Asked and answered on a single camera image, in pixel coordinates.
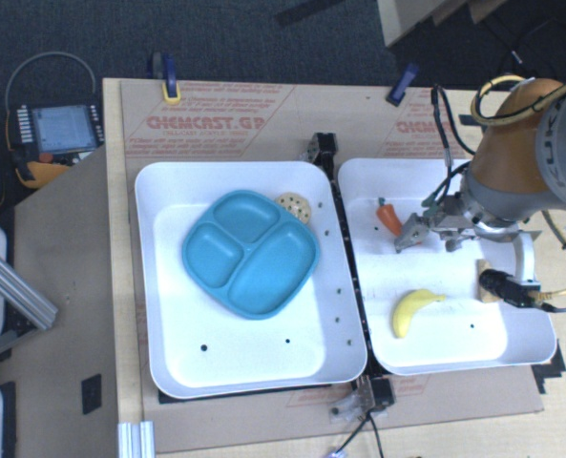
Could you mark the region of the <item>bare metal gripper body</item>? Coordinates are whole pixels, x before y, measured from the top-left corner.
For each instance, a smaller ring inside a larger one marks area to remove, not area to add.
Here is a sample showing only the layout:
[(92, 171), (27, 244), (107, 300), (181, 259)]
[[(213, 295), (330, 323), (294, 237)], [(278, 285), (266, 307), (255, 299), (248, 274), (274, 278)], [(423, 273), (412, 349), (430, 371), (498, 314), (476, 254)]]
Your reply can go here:
[(504, 241), (515, 236), (520, 228), (516, 221), (500, 219), (470, 195), (445, 196), (426, 210), (430, 230), (441, 240), (452, 233), (469, 239)]

